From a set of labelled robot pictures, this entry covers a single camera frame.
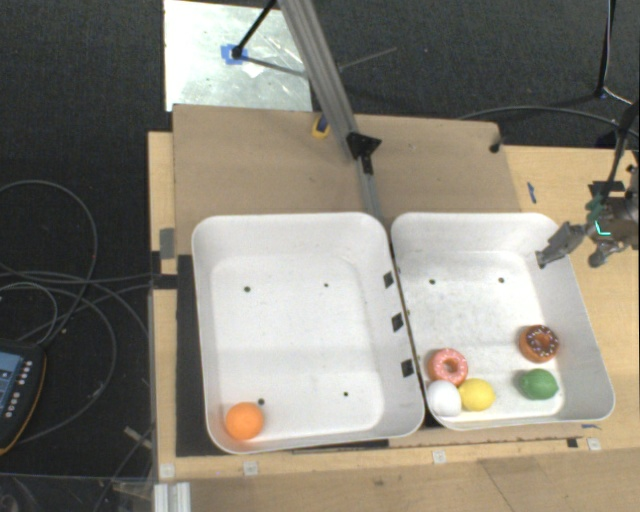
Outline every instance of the white tray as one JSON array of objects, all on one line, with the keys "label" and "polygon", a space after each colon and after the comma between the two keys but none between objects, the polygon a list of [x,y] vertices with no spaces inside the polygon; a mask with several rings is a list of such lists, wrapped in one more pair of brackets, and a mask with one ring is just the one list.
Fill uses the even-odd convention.
[{"label": "white tray", "polygon": [[[556,421],[597,420],[614,407],[614,393],[568,258],[544,270],[535,251],[556,231],[534,213],[408,213],[391,228],[396,264],[424,382],[426,362],[451,347],[469,364],[469,377],[487,380],[495,403],[482,412],[443,418],[444,426],[477,429]],[[561,347],[538,365],[522,356],[517,336],[549,326]],[[522,372],[550,371],[559,392],[529,400],[516,386]]]},{"label": "white tray", "polygon": [[[220,448],[386,439],[422,424],[388,238],[373,217],[211,217],[192,246],[207,427]],[[260,399],[261,434],[231,438],[228,409]]]}]

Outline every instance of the black floor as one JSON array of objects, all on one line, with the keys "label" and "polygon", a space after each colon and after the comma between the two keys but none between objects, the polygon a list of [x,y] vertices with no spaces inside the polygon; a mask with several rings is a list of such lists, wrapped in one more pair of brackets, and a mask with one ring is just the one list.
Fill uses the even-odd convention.
[{"label": "black floor", "polygon": [[[635,100],[640,5],[618,4],[607,85]],[[619,119],[624,110],[622,103],[592,94],[606,0],[316,5],[338,63],[397,48],[343,72],[355,111],[453,118],[540,104]],[[160,0],[0,4],[0,189],[18,180],[50,180],[77,194],[99,234],[94,278],[150,272],[145,137],[170,128],[163,108],[162,26]],[[592,147],[610,131],[604,123],[565,114],[486,119],[500,121],[511,144]],[[637,140],[631,145],[637,148]],[[2,263],[84,276],[92,252],[90,223],[63,191],[24,184],[0,193]],[[0,287],[22,279],[3,277]],[[117,290],[147,281],[107,286]],[[92,285],[86,297],[103,295]],[[146,295],[138,289],[124,296],[143,320]],[[62,311],[71,305],[66,296],[57,298]],[[18,338],[49,318],[46,297],[35,291],[3,292],[2,299],[0,338]],[[0,457],[0,472],[110,476],[135,447],[124,428],[149,428],[146,335],[113,299],[99,307],[117,336],[112,382],[77,421]],[[110,351],[108,327],[97,313],[75,314],[51,345],[42,400],[25,438],[91,400],[109,370]],[[141,448],[122,474],[140,476],[148,461]]]}]

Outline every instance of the orange ball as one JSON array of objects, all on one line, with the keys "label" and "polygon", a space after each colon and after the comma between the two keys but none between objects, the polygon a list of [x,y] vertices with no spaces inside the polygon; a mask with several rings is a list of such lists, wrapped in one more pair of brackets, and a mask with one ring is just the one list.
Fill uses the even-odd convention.
[{"label": "orange ball", "polygon": [[238,441],[256,437],[264,425],[264,416],[260,408],[251,402],[234,405],[224,420],[227,432]]}]

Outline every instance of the device screen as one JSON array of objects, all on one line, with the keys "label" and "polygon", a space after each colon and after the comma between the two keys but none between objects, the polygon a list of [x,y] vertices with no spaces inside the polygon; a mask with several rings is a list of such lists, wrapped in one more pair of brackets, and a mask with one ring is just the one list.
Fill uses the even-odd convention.
[{"label": "device screen", "polygon": [[4,411],[16,372],[20,369],[21,364],[22,358],[20,356],[0,352],[0,412]]}]

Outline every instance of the toy donut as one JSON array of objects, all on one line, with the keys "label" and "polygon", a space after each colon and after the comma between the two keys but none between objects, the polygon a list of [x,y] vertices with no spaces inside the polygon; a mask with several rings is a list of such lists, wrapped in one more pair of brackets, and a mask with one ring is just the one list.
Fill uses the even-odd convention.
[{"label": "toy donut", "polygon": [[560,342],[554,332],[544,325],[532,325],[520,334],[520,351],[529,361],[544,363],[558,353]]},{"label": "toy donut", "polygon": [[427,363],[427,373],[431,380],[448,380],[459,386],[467,378],[469,367],[465,357],[452,348],[436,352]]}]

